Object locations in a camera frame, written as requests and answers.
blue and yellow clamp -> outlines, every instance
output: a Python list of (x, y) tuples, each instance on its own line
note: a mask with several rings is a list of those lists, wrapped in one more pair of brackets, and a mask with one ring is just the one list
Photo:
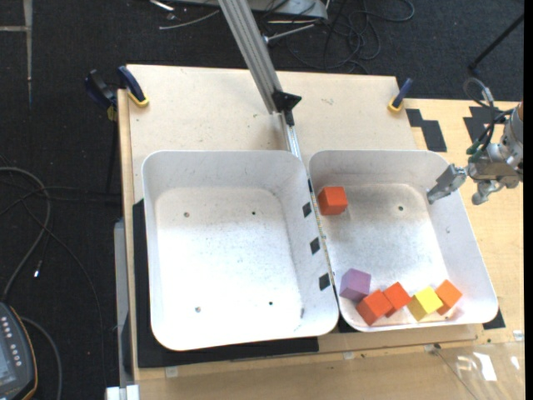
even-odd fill
[(407, 78), (406, 82), (403, 83), (399, 93), (391, 99), (387, 108), (394, 113), (398, 113), (401, 110), (403, 99), (406, 97), (407, 93), (411, 89), (413, 81), (410, 78)]
[(145, 107), (149, 103), (148, 97), (142, 91), (138, 81), (126, 67), (119, 67), (117, 75), (120, 79), (118, 87), (112, 87), (104, 82), (97, 70), (91, 70), (85, 77), (87, 95), (98, 106), (106, 109), (107, 117), (113, 122), (117, 120), (117, 88), (126, 88), (127, 95), (138, 107)]

purple block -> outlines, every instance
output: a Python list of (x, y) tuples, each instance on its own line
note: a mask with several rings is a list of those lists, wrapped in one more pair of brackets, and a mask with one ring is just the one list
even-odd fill
[(349, 269), (342, 276), (339, 295), (352, 301), (361, 301), (370, 293), (370, 279), (371, 275), (367, 272)]

yellow block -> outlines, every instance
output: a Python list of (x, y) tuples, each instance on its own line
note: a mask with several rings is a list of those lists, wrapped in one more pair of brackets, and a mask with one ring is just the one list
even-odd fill
[(428, 286), (413, 295), (411, 302), (407, 304), (409, 311), (417, 321), (422, 320), (427, 314), (433, 313), (442, 307), (443, 303), (437, 296), (433, 287)]

empty white tray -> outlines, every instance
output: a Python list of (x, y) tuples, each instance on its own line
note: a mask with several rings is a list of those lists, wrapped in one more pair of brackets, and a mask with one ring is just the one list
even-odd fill
[(371, 274), (371, 292), (400, 282), (412, 295), (448, 278), (463, 293), (444, 316), (419, 322), (404, 307), (369, 327), (355, 303), (339, 297), (348, 324), (364, 332), (485, 323), (497, 313), (486, 271), (459, 192), (430, 205), (426, 191), (448, 163), (430, 151), (322, 151), (309, 163), (313, 189), (345, 188), (348, 208), (323, 216), (326, 245), (337, 288), (350, 268)]
[(159, 151), (142, 165), (152, 330), (172, 350), (330, 332), (338, 306), (303, 163)]

light wood surface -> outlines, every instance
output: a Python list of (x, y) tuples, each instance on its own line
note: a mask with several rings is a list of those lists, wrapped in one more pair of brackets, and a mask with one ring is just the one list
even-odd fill
[[(332, 332), (319, 337), (319, 353), (202, 363), (173, 369), (138, 368), (131, 207), (142, 198), (142, 161), (158, 149), (280, 149), (284, 142), (279, 120), (266, 114), (252, 77), (246, 70), (128, 68), (151, 100), (148, 107), (138, 108), (128, 103), (126, 93), (119, 91), (133, 377), (140, 384), (142, 399), (278, 398), (276, 394), (268, 396), (265, 394), (268, 391), (263, 392), (269, 389), (269, 385), (272, 393), (288, 389), (289, 398), (317, 398), (309, 396), (307, 387), (303, 387), (305, 383), (299, 381), (315, 377), (322, 381), (327, 379), (326, 375), (331, 375), (331, 380), (323, 383), (328, 387), (334, 383), (341, 390), (336, 398), (351, 398), (348, 393), (355, 387), (356, 379), (350, 379), (349, 375), (368, 373), (371, 367), (367, 360), (365, 364), (355, 365), (346, 357), (375, 358), (375, 364), (380, 363), (379, 367), (385, 369), (384, 372), (389, 366), (394, 368), (395, 360), (411, 361), (415, 368), (424, 368), (428, 364), (424, 345), (444, 343), (447, 348), (470, 348), (487, 343), (514, 343), (514, 331), (524, 332), (522, 186), (495, 193), (488, 203), (475, 207), (470, 201), (475, 186), (473, 182), (468, 182), (461, 189), (461, 195), (501, 305), (505, 328), (485, 331), (481, 325), (470, 325), (376, 333)], [(280, 72), (278, 75), (284, 90), (304, 97), (295, 108), (304, 163), (321, 149), (426, 148), (421, 130), (409, 127), (405, 110), (392, 114), (386, 109), (391, 97), (398, 91), (393, 77), (293, 72)], [(448, 152), (442, 153), (443, 157), (458, 166), (466, 164), (465, 150), (471, 141), (463, 117), (470, 116), (468, 108), (475, 105), (473, 102), (407, 99), (404, 104), (406, 108), (421, 110), (425, 120), (438, 120), (448, 146)], [(498, 105), (506, 109), (516, 103), (499, 102)], [(494, 140), (500, 134), (495, 133)], [(362, 370), (357, 368), (360, 365), (364, 367)], [(441, 384), (447, 389), (459, 387), (451, 373), (446, 376), (442, 362), (437, 367), (438, 384), (426, 384), (428, 393), (434, 393)], [(396, 372), (394, 376), (391, 371), (391, 384), (383, 385), (383, 390), (393, 389), (394, 383), (405, 378), (416, 378), (415, 374), (407, 372), (408, 368), (405, 372), (405, 367), (401, 368), (402, 372)], [(179, 375), (177, 379), (169, 377), (175, 373)], [(382, 376), (374, 378), (375, 383), (381, 381)], [(217, 391), (217, 384), (224, 384), (224, 381), (230, 382)], [(261, 386), (265, 381), (270, 381), (270, 384)], [(258, 388), (257, 395), (252, 394), (257, 384), (261, 389)], [(455, 398), (468, 398), (467, 391), (461, 391), (461, 387), (457, 390), (459, 397)]]

